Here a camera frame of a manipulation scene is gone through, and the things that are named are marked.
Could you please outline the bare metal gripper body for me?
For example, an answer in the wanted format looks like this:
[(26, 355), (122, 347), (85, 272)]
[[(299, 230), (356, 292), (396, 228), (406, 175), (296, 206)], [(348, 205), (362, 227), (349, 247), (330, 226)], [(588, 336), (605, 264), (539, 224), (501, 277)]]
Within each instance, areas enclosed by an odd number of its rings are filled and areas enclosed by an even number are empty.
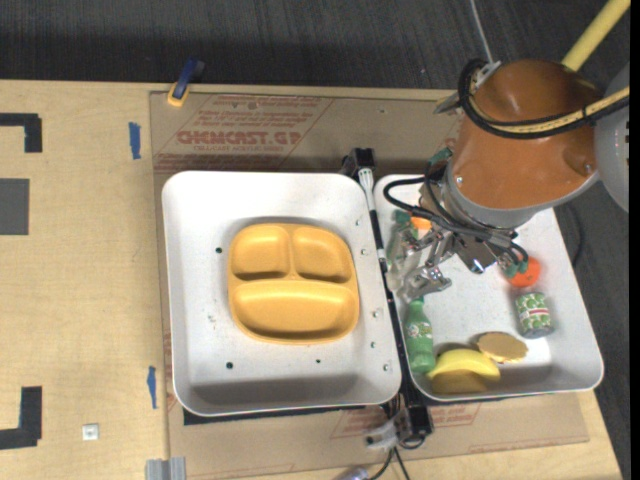
[[(488, 231), (472, 222), (452, 198), (448, 185), (444, 182), (424, 182), (420, 187), (419, 206), (442, 221), (459, 228), (471, 228), (473, 231)], [(436, 252), (432, 254), (434, 263), (440, 264), (449, 258), (457, 256), (472, 273), (480, 274), (497, 261), (499, 250), (484, 243), (474, 235), (454, 233), (440, 224), (436, 230), (442, 235)]]

